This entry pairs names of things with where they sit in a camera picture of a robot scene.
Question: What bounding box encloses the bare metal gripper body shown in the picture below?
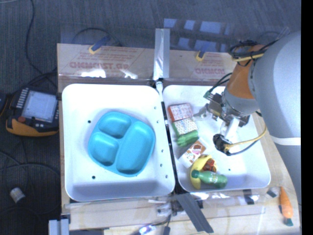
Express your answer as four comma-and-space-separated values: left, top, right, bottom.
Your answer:
206, 93, 250, 128

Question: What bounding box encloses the orange carton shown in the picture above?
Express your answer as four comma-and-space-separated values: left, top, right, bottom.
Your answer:
167, 103, 194, 122

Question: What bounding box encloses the green carton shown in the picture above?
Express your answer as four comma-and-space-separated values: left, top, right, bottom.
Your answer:
171, 117, 199, 137

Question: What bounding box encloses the green toy vegetable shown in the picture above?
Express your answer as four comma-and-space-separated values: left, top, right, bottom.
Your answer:
176, 130, 200, 147

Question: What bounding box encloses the white and brown carton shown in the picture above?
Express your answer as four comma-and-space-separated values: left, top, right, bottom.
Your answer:
178, 139, 207, 169

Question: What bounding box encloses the brown toy food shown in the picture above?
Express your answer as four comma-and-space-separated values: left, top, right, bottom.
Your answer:
202, 158, 218, 173

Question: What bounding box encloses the yellow banana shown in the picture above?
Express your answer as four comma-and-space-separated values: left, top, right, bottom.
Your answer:
190, 154, 216, 190

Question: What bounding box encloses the white plastic tray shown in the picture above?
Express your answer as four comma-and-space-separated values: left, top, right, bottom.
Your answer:
61, 83, 176, 202
162, 84, 271, 193

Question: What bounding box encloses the green bottle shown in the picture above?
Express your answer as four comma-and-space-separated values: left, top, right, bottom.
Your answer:
191, 169, 228, 189

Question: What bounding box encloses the blue divided plate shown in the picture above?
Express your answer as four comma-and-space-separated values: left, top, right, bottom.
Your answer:
87, 111, 157, 178

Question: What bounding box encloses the brown cardboard board red print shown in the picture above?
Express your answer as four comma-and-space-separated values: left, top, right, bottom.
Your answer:
56, 43, 301, 232

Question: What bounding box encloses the orange carrot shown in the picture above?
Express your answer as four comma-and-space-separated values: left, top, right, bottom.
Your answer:
279, 186, 294, 227

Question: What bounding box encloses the small silver can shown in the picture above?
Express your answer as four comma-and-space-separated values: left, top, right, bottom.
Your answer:
9, 187, 26, 204

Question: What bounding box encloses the black cylinder on white bracket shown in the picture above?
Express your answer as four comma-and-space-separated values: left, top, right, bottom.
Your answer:
212, 117, 240, 154

